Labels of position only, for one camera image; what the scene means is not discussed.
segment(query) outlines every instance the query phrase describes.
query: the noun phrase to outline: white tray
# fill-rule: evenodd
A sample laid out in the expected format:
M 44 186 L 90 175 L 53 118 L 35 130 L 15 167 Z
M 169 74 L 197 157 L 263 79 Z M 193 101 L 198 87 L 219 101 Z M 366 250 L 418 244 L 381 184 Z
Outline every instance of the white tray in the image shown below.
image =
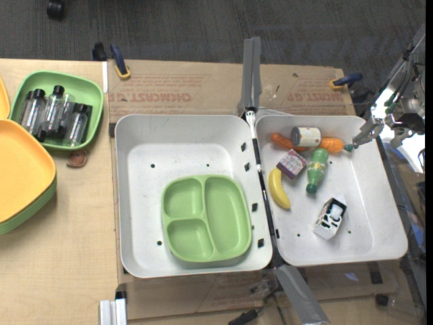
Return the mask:
M 186 276 L 253 271 L 269 264 L 272 246 L 265 205 L 251 132 L 242 119 L 134 114 L 118 121 L 115 136 L 120 252 L 130 274 L 138 278 Z M 244 191 L 254 229 L 249 250 L 237 259 L 208 265 L 185 263 L 166 243 L 161 215 L 164 187 L 174 179 L 201 174 L 230 176 Z M 253 212 L 254 203 L 258 206 Z M 264 245 L 259 248 L 261 238 Z
M 292 128 L 318 127 L 324 137 L 339 137 L 346 144 L 365 121 L 356 116 L 264 116 L 257 120 L 256 132 L 265 172 L 273 169 L 287 152 L 275 147 L 272 133 L 290 136 Z M 311 150 L 303 152 L 311 159 Z M 352 153 L 329 155 L 325 177 L 315 196 L 306 193 L 306 168 L 295 180 L 283 176 L 283 187 L 292 209 L 279 208 L 270 196 L 277 244 L 283 259 L 291 265 L 308 266 L 359 261 L 398 259 L 407 250 L 401 223 L 376 141 Z M 323 204 L 343 194 L 347 210 L 337 234 L 324 240 L 313 233 Z

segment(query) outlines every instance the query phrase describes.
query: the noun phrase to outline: brown round object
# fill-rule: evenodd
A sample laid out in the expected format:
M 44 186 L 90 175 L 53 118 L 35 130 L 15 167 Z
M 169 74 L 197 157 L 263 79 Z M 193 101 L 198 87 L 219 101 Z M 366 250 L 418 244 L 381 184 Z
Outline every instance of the brown round object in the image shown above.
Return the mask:
M 73 150 L 69 153 L 66 164 L 70 167 L 83 167 L 87 162 L 87 153 L 84 149 Z

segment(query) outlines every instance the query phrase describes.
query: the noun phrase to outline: orange plate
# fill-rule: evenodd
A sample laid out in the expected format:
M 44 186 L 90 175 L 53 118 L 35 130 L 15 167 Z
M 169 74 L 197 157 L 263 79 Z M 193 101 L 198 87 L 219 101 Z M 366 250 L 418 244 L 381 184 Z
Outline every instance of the orange plate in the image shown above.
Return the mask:
M 44 147 L 19 124 L 0 119 L 0 223 L 36 200 L 54 177 L 55 164 Z
M 7 98 L 6 88 L 0 77 L 0 118 L 6 119 L 9 116 L 10 110 L 11 106 Z

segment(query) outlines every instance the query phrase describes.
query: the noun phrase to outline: green bottle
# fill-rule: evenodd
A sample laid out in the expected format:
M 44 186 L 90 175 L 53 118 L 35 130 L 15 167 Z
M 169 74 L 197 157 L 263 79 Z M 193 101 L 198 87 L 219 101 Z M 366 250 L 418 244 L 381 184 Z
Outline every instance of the green bottle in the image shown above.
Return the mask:
M 317 191 L 317 184 L 323 179 L 325 175 L 326 162 L 329 153 L 324 148 L 317 148 L 313 151 L 313 156 L 309 163 L 306 175 L 309 179 L 309 184 L 306 186 L 306 192 L 315 194 Z

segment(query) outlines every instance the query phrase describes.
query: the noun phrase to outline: gray carpet floor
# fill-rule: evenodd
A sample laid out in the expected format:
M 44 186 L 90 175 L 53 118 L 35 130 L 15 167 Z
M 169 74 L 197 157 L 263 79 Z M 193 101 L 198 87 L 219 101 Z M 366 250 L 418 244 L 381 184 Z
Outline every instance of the gray carpet floor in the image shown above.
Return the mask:
M 426 0 L 0 0 L 0 58 L 92 60 L 97 41 L 126 59 L 242 63 L 260 36 L 263 64 L 362 72 L 377 90 L 426 22 Z

